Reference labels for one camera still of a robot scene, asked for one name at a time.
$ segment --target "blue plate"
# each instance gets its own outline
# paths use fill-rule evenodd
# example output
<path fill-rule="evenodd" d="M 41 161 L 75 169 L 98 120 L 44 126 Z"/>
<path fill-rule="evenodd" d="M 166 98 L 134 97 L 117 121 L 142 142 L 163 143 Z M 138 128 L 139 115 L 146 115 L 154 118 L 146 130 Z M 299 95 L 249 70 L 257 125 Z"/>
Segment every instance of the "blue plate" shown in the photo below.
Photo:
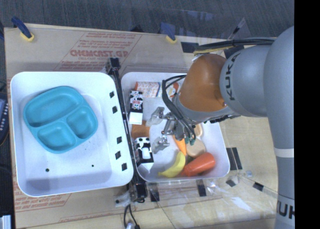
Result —
<path fill-rule="evenodd" d="M 74 88 L 59 86 L 30 100 L 23 119 L 36 140 L 49 152 L 61 154 L 88 140 L 97 131 L 97 117 Z"/>

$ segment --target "black cable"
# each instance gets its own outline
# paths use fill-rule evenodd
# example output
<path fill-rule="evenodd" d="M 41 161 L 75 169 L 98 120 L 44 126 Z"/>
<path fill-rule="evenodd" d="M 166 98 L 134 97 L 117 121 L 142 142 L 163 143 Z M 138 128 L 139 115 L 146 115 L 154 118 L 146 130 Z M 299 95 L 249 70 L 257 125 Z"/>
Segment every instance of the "black cable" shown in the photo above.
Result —
<path fill-rule="evenodd" d="M 162 81 L 162 100 L 164 102 L 164 104 L 169 108 L 169 110 L 171 111 L 171 113 L 174 115 L 174 117 L 181 122 L 187 129 L 188 129 L 188 137 L 194 139 L 195 138 L 195 132 L 194 129 L 186 122 L 186 120 L 184 119 L 183 115 L 180 113 L 180 111 L 178 110 L 178 108 L 170 101 L 168 95 L 167 95 L 167 88 L 172 85 L 173 83 L 180 81 L 181 79 L 185 78 L 187 75 L 183 74 L 183 75 L 177 75 L 177 76 L 173 76 L 170 77 L 168 79 L 164 79 Z M 175 81 L 171 82 L 168 86 L 167 86 L 167 82 L 171 81 L 173 79 L 176 79 Z"/>
<path fill-rule="evenodd" d="M 126 223 L 126 215 L 127 215 L 127 212 L 128 212 L 128 209 L 129 209 L 129 212 L 130 212 L 130 215 L 135 223 L 135 227 L 134 228 L 140 228 L 140 226 L 138 225 L 137 221 L 135 220 L 135 217 L 134 215 L 132 214 L 132 210 L 131 210 L 131 204 L 127 205 L 124 209 L 124 216 L 123 216 L 123 224 L 124 224 L 124 228 L 127 228 L 128 224 Z"/>
<path fill-rule="evenodd" d="M 209 44 L 200 45 L 195 49 L 197 51 L 205 50 L 217 50 L 223 48 L 231 48 L 237 46 L 250 46 L 250 45 L 271 45 L 275 41 L 274 38 L 268 37 L 257 37 L 257 38 L 247 38 L 247 39 L 232 39 L 220 42 L 214 42 Z"/>
<path fill-rule="evenodd" d="M 130 211 L 130 215 L 131 215 L 131 217 L 132 217 L 135 225 L 137 226 L 138 224 L 137 224 L 137 221 L 136 221 L 135 218 L 134 218 L 134 215 L 132 214 L 132 210 L 131 210 L 131 205 L 130 205 L 130 204 L 129 204 L 129 211 Z"/>

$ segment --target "small box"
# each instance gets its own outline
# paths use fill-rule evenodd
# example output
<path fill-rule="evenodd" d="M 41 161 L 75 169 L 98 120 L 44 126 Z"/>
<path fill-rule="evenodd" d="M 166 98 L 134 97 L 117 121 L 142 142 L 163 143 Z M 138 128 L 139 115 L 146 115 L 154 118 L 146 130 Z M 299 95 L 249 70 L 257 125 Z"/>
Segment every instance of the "small box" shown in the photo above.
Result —
<path fill-rule="evenodd" d="M 154 164 L 149 137 L 138 137 L 133 143 L 134 156 L 137 167 L 144 167 L 150 171 Z"/>
<path fill-rule="evenodd" d="M 161 83 L 155 81 L 137 81 L 134 90 L 141 91 L 144 98 L 156 98 L 161 89 Z"/>
<path fill-rule="evenodd" d="M 129 123 L 142 125 L 143 118 L 143 93 L 141 91 L 130 91 Z"/>

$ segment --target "toy banana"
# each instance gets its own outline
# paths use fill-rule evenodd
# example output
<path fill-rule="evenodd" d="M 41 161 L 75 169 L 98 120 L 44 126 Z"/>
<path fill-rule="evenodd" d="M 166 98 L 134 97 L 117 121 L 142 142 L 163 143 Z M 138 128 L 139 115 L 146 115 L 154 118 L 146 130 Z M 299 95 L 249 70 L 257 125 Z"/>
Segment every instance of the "toy banana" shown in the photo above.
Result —
<path fill-rule="evenodd" d="M 174 178 L 177 176 L 185 167 L 186 157 L 182 151 L 179 151 L 174 164 L 163 172 L 158 172 L 158 176 L 165 176 L 167 178 Z"/>

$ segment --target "toy carrot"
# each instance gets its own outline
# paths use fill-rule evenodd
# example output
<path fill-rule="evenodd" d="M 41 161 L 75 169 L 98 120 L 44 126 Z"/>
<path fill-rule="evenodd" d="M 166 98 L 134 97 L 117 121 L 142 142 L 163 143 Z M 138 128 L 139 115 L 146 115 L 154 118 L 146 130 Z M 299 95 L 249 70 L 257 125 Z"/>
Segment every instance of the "toy carrot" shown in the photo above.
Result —
<path fill-rule="evenodd" d="M 210 152 L 205 152 L 193 161 L 184 166 L 181 176 L 192 177 L 201 172 L 212 169 L 216 165 L 216 160 Z"/>
<path fill-rule="evenodd" d="M 173 139 L 178 146 L 179 150 L 183 152 L 184 156 L 187 155 L 187 147 L 186 147 L 186 142 L 185 139 L 183 138 L 182 140 L 177 140 L 175 135 L 173 135 Z"/>

